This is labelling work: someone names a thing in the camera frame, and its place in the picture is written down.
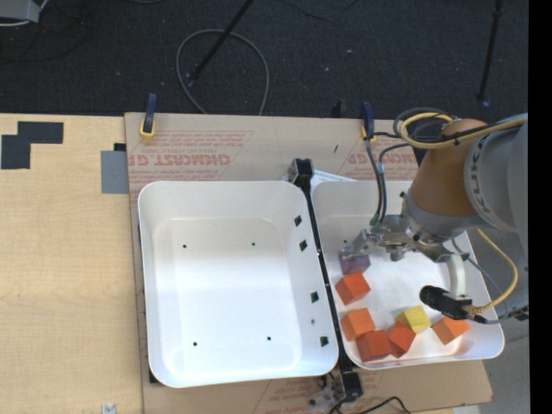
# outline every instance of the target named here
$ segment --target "purple block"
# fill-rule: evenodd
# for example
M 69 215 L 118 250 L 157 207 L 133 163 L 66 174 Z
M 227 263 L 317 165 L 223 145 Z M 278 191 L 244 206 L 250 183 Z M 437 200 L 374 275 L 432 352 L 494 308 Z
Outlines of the purple block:
M 356 258 L 345 260 L 343 259 L 343 251 L 339 253 L 339 263 L 342 266 L 343 274 L 351 274 L 354 272 L 364 273 L 368 267 L 370 267 L 370 256 L 364 254 L 363 256 L 357 256 Z

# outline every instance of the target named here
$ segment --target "empty white tray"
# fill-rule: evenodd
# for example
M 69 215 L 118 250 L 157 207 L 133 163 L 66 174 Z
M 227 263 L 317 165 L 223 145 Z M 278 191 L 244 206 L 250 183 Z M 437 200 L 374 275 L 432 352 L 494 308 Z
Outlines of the empty white tray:
M 304 194 L 158 181 L 138 198 L 148 359 L 171 387 L 322 375 L 337 361 Z
M 407 181 L 386 183 L 389 214 L 400 213 L 402 198 L 399 193 L 407 191 L 409 186 L 410 182 Z M 420 253 L 407 253 L 402 260 L 392 262 L 384 248 L 375 247 L 370 253 L 371 266 L 364 272 L 372 290 L 363 299 L 349 305 L 344 305 L 336 292 L 335 285 L 342 278 L 338 254 L 352 243 L 362 229 L 369 229 L 377 200 L 375 181 L 324 182 L 313 191 L 323 255 L 339 318 L 351 310 L 366 307 L 376 329 L 388 329 L 400 312 L 421 304 L 434 323 L 442 314 L 423 304 L 419 292 L 425 285 L 448 290 L 449 271 L 445 264 L 436 264 Z M 457 238 L 457 243 L 474 255 L 465 233 Z M 474 300 L 474 304 L 487 304 L 490 298 L 481 273 L 469 262 L 465 262 L 465 265 L 467 294 Z M 482 316 L 488 319 L 497 317 L 494 309 L 487 310 Z M 411 349 L 400 359 L 388 355 L 384 359 L 363 362 L 355 341 L 350 342 L 343 337 L 344 347 L 351 360 L 366 369 L 490 359 L 502 352 L 504 336 L 499 324 L 468 323 L 470 330 L 448 345 L 441 343 L 433 329 L 426 329 L 416 335 Z

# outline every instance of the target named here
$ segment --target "cardboard sheet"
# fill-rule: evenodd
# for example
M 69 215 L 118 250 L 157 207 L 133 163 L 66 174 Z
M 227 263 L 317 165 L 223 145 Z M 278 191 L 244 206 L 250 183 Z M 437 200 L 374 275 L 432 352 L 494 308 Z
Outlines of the cardboard sheet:
M 133 230 L 136 305 L 145 414 L 286 414 L 323 412 L 308 401 L 320 391 L 317 378 L 172 389 L 152 383 L 147 363 L 147 321 L 136 200 L 155 180 L 282 179 L 296 158 L 312 160 L 315 170 L 352 179 L 374 179 L 361 139 L 361 120 L 268 116 L 156 114 L 152 139 L 140 136 L 142 113 L 125 115 Z M 379 120 L 376 131 L 392 132 Z M 379 136 L 374 152 L 392 144 Z M 403 147 L 384 159 L 387 180 L 411 180 L 417 171 L 413 152 Z M 397 396 L 411 411 L 435 410 L 492 400 L 481 361 L 423 365 L 385 371 L 360 370 L 364 395 L 343 413 L 362 411 Z M 379 412 L 396 412 L 389 404 Z

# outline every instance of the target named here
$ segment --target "orange block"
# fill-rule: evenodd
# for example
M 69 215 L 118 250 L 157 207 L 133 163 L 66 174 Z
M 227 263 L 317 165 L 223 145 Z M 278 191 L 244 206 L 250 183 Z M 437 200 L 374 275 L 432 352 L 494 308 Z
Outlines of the orange block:
M 463 319 L 457 321 L 450 317 L 443 317 L 434 323 L 431 328 L 436 332 L 441 342 L 446 345 L 468 331 L 469 325 Z
M 342 331 L 348 341 L 358 339 L 361 334 L 376 328 L 368 308 L 352 310 L 341 320 Z
M 395 324 L 389 329 L 389 342 L 391 343 L 391 354 L 400 357 L 406 353 L 414 342 L 416 333 L 407 325 L 401 322 Z
M 362 334 L 357 340 L 363 362 L 383 359 L 391 353 L 391 343 L 384 329 L 373 329 Z
M 367 295 L 370 286 L 361 272 L 343 276 L 336 284 L 336 290 L 345 305 L 359 300 Z

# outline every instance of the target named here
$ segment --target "toy block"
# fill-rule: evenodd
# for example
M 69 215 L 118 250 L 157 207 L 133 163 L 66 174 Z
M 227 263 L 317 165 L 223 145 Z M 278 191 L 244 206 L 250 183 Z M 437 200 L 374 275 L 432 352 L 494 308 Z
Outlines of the toy block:
M 343 276 L 336 284 L 336 290 L 343 303 L 347 305 L 363 298 L 371 289 L 362 273 L 354 272 Z
M 435 331 L 441 342 L 446 345 L 468 331 L 469 325 L 463 319 L 455 320 L 445 316 L 434 323 L 431 328 Z
M 373 329 L 363 333 L 356 340 L 356 345 L 363 362 L 383 359 L 391 353 L 391 343 L 384 329 Z
M 391 343 L 391 354 L 397 358 L 411 348 L 414 338 L 416 337 L 416 333 L 401 322 L 395 322 L 388 330 L 387 334 L 389 336 L 389 342 Z
M 343 274 L 351 274 L 354 272 L 364 273 L 370 267 L 370 255 L 364 254 L 353 259 L 343 259 L 344 250 L 339 252 L 339 265 L 342 268 Z
M 397 317 L 395 317 L 395 322 L 403 323 L 407 327 L 410 327 L 410 329 L 416 334 L 421 333 L 431 326 L 431 322 L 425 314 L 422 305 L 417 305 L 404 310 Z
M 342 332 L 348 341 L 358 339 L 361 334 L 376 328 L 368 308 L 352 310 L 341 320 Z

